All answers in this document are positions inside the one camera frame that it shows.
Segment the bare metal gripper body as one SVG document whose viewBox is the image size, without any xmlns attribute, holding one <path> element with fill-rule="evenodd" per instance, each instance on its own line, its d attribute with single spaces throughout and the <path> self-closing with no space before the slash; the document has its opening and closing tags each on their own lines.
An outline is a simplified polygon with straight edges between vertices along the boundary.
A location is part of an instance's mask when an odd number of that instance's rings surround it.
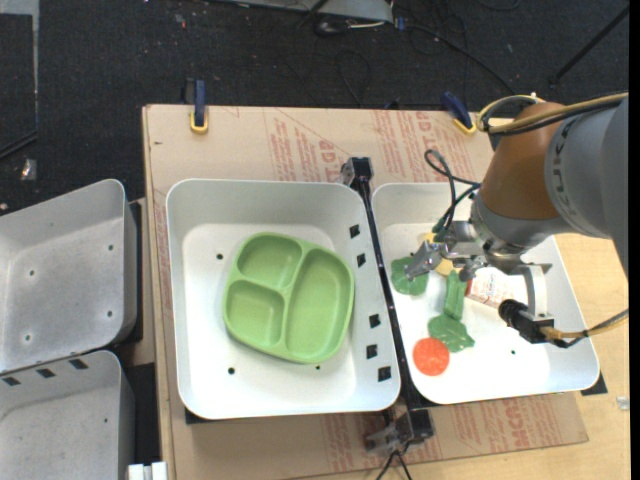
<svg viewBox="0 0 640 480">
<path fill-rule="evenodd" d="M 513 274 L 524 264 L 525 249 L 498 238 L 480 221 L 454 221 L 437 233 L 443 258 L 461 269 L 465 259 L 484 258 L 488 265 L 505 274 Z"/>
</svg>

